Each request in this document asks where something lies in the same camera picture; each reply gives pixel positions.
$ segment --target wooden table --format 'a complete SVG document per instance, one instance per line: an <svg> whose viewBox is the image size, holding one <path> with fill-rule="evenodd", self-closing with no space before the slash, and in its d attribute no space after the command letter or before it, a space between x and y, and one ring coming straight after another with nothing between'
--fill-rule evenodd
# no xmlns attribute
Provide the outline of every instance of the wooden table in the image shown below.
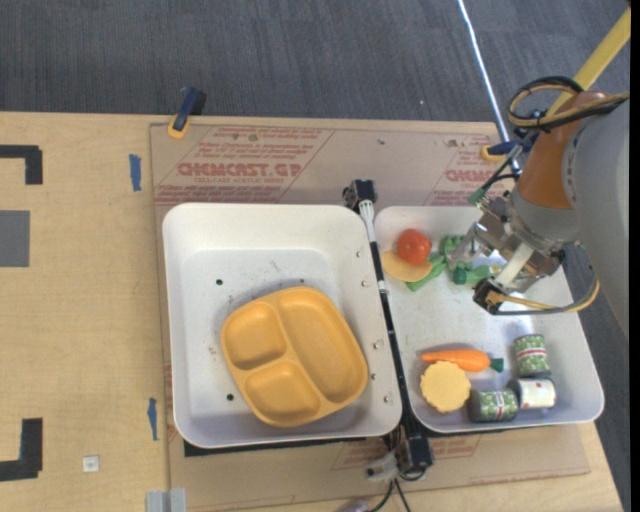
<svg viewBox="0 0 640 512"><path fill-rule="evenodd" d="M29 266L0 267L0 462L19 458L22 419L42 418L44 425L42 471L0 482L2 510L144 510L147 491L170 487L167 444L150 436L147 416L151 397L164 403L149 125L166 122L165 116L0 114L0 144L37 145L44 156L43 185L25 185L23 160L0 159L0 211L30 212ZM135 193L129 155L141 158ZM158 407L161 440L164 414ZM414 511L621 510L595 426L580 425L579 432L588 474L411 492L409 504ZM97 472L83 470L90 455L100 456ZM397 495L385 510L403 510Z"/></svg>

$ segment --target white small square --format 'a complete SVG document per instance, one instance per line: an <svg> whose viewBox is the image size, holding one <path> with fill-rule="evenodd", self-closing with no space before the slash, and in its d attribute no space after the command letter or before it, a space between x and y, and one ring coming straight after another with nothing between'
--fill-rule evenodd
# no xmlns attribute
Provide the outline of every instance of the white small square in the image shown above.
<svg viewBox="0 0 640 512"><path fill-rule="evenodd" d="M100 469L100 455L82 457L82 469L85 473L94 473Z"/></svg>

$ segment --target white can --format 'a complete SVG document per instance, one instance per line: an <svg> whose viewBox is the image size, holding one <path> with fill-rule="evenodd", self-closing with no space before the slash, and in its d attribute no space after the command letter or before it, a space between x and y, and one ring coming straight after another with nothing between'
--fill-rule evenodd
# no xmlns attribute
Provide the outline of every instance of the white can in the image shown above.
<svg viewBox="0 0 640 512"><path fill-rule="evenodd" d="M507 386L518 396L520 409L550 409L556 405L556 387L551 379L511 379Z"/></svg>

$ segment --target white tray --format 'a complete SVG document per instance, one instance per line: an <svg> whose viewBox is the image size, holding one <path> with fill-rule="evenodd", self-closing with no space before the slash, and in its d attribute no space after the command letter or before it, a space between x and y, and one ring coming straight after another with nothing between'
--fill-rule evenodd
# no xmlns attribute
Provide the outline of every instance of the white tray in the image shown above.
<svg viewBox="0 0 640 512"><path fill-rule="evenodd" d="M408 228L423 231L432 238L435 250L444 236L465 234L480 215L473 207L386 208L375 219L380 253L391 250L400 233ZM602 412L602 386L577 313L492 316L473 302L473 291L469 286L454 284L446 274L416 292L391 276L385 276L385 281L411 406L427 428L441 433L458 433L579 423L594 420ZM552 277L531 287L527 297L554 305L572 302L561 268ZM545 337L551 379L558 397L554 408L521 410L514 420L507 422L472 423L466 409L440 414L422 397L419 383L426 363L420 360L419 354L426 349L472 345L489 352L492 357L504 357L503 373L485 370L470 378L472 387L477 389L500 389L514 376L513 340L532 333Z"/></svg>
<svg viewBox="0 0 640 512"><path fill-rule="evenodd" d="M184 439L219 448L372 437L398 424L393 358L366 229L356 214L342 206L183 204L165 217L163 240L174 419ZM338 412L300 427L271 427L242 399L220 328L243 304L302 284L324 292L341 311L370 378Z"/></svg>

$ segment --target yellow pole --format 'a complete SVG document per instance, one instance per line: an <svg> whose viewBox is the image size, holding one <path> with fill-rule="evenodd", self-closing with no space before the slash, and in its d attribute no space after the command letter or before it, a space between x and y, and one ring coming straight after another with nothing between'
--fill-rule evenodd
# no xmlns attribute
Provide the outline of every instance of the yellow pole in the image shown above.
<svg viewBox="0 0 640 512"><path fill-rule="evenodd" d="M593 85L604 69L618 54L631 37L631 7L627 7L620 19L600 42L580 71L574 77L585 90ZM555 112L560 105L569 99L568 93L562 93L551 106L547 115Z"/></svg>

